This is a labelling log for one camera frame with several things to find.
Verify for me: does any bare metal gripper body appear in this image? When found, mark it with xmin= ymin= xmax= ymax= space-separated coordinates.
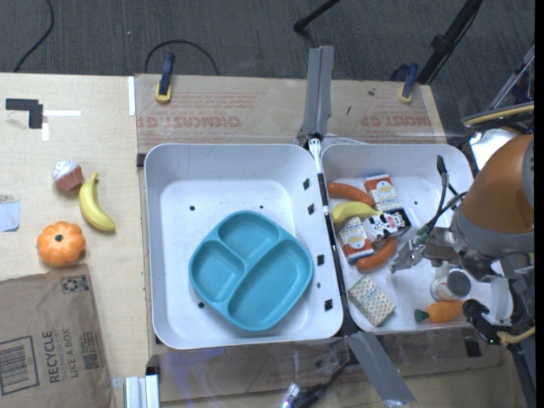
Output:
xmin=422 ymin=226 xmax=463 ymax=269

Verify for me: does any orange sausage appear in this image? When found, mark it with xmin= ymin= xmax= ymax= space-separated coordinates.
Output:
xmin=326 ymin=181 xmax=377 ymax=209
xmin=355 ymin=236 xmax=400 ymax=274

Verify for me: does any white plastic tray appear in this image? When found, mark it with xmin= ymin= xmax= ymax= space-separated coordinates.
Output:
xmin=143 ymin=143 xmax=344 ymax=351
xmin=320 ymin=143 xmax=482 ymax=336

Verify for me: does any cow print carton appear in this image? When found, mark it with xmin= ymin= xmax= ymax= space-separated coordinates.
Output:
xmin=364 ymin=208 xmax=413 ymax=244

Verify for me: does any small white and orange can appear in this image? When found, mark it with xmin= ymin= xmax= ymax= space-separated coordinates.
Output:
xmin=429 ymin=267 xmax=473 ymax=303

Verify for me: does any yellow green patterned box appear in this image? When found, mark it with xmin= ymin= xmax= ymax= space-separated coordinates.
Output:
xmin=347 ymin=275 xmax=397 ymax=328

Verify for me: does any orange and white carton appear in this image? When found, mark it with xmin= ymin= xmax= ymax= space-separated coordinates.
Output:
xmin=363 ymin=173 xmax=403 ymax=213
xmin=336 ymin=216 xmax=377 ymax=264

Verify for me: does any orange carrot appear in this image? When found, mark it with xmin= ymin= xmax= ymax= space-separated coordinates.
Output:
xmin=414 ymin=299 xmax=469 ymax=325

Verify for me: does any yellow banana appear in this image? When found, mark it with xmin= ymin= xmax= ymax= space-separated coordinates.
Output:
xmin=331 ymin=201 xmax=384 ymax=225
xmin=78 ymin=172 xmax=117 ymax=234

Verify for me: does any blue divided plate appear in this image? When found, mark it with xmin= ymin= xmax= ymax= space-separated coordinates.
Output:
xmin=188 ymin=209 xmax=315 ymax=333

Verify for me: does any brown cardboard board red print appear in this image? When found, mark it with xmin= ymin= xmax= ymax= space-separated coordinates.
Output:
xmin=134 ymin=73 xmax=513 ymax=403

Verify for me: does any orange pumpkin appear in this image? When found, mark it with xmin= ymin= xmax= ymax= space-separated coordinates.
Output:
xmin=36 ymin=220 xmax=88 ymax=269

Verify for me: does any pink cupcake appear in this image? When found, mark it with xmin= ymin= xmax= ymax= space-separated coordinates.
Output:
xmin=51 ymin=159 xmax=85 ymax=193

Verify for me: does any brown paper bag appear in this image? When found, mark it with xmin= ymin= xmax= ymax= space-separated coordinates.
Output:
xmin=0 ymin=263 xmax=115 ymax=408

